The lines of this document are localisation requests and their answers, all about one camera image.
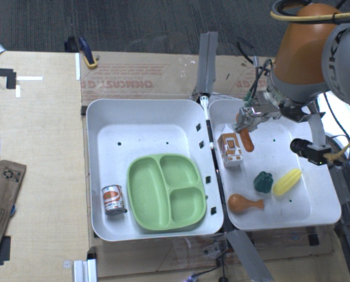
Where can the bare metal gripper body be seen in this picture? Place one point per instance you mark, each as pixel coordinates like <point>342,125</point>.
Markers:
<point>266,109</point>

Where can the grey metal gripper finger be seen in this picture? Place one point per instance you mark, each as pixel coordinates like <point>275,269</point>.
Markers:
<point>253,123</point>
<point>239,120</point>

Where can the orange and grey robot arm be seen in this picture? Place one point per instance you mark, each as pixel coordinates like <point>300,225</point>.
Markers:
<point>301,51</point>

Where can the orange and white carton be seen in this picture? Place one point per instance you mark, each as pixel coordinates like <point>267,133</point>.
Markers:
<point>230,151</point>

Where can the dark green pepper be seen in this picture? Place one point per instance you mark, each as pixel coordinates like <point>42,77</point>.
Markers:
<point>263,182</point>

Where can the yellow corn cob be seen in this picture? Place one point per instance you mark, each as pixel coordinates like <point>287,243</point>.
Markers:
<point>287,182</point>

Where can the orange-brown chicken drumstick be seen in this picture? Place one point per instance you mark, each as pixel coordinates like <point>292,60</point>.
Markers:
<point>240,203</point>

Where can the white plastic tray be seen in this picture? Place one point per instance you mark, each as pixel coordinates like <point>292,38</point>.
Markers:
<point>283,210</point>
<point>118,134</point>

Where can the brown cardboard board red print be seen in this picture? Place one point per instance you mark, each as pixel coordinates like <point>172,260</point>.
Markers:
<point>139,78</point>

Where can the green divided plate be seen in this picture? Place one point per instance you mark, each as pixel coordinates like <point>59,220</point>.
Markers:
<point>151,187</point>

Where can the orange and white can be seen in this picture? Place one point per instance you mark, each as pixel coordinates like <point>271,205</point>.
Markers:
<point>113,200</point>

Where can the brown paper package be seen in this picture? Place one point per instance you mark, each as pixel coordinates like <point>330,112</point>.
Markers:
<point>1,204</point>

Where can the black cylinder on white bracket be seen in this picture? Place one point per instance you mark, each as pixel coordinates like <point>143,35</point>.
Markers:
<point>317,153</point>

